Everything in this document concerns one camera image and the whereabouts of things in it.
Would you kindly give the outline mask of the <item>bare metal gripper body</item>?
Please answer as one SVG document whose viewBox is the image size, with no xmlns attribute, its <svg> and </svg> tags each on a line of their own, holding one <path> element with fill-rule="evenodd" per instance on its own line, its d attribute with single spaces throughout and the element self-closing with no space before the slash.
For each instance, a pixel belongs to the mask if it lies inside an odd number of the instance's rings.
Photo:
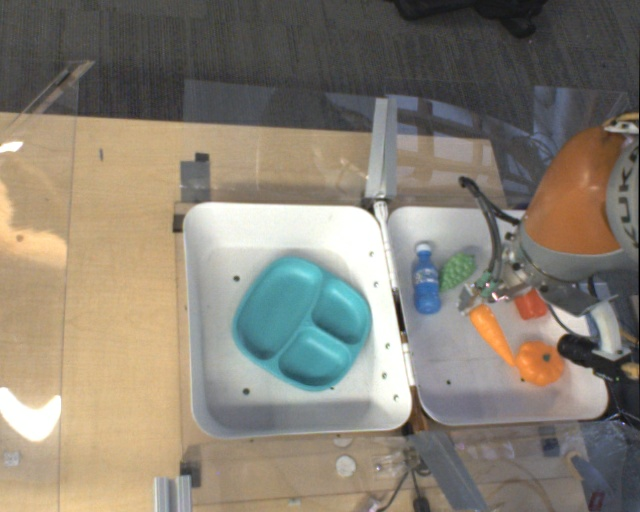
<svg viewBox="0 0 640 512">
<path fill-rule="evenodd" d="M 529 261 L 521 248 L 513 243 L 502 244 L 492 272 L 492 280 L 496 283 L 494 289 L 502 283 L 507 286 L 525 284 L 524 294 L 546 285 L 544 274 Z"/>
</svg>

